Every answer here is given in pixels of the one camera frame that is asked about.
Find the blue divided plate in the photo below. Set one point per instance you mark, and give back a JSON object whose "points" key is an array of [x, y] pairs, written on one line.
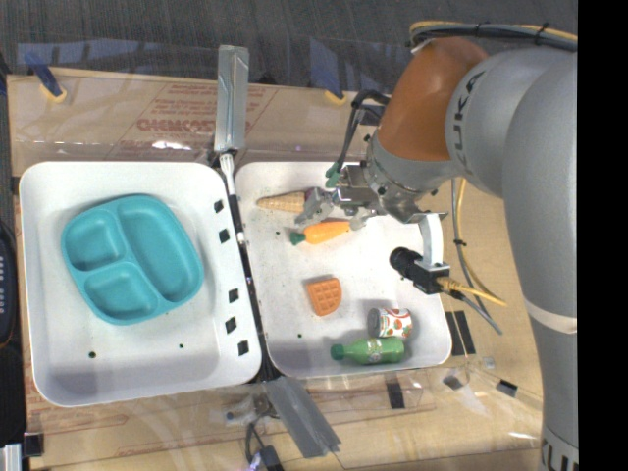
{"points": [[147, 243]]}

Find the beige ice cream cone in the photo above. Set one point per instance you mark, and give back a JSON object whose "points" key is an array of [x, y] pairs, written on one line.
{"points": [[282, 201]]}

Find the black cylinder on white bracket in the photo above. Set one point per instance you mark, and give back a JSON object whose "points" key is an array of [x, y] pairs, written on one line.
{"points": [[417, 268]]}

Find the white can with red print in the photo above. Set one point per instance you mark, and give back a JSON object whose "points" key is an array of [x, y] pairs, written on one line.
{"points": [[395, 323]]}

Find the orange carrot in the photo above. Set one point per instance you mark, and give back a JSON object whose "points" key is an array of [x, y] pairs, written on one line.
{"points": [[326, 232]]}

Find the orange waffle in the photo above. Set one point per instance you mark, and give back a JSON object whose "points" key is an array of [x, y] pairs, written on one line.
{"points": [[325, 296]]}

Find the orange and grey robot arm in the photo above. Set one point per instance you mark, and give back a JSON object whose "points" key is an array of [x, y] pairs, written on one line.
{"points": [[520, 130]]}

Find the brown cardboard board red print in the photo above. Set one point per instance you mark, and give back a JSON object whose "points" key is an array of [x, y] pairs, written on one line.
{"points": [[122, 111]]}

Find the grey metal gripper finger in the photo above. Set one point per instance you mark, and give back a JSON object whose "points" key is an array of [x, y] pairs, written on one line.
{"points": [[320, 195], [310, 214]]}

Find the white plastic tray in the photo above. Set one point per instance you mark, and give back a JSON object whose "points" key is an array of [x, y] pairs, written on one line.
{"points": [[294, 263], [147, 361]]}

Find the green bottle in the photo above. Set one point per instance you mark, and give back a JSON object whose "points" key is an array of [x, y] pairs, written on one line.
{"points": [[375, 351]]}

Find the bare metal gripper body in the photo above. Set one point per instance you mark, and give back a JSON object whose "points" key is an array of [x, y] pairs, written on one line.
{"points": [[360, 192]]}

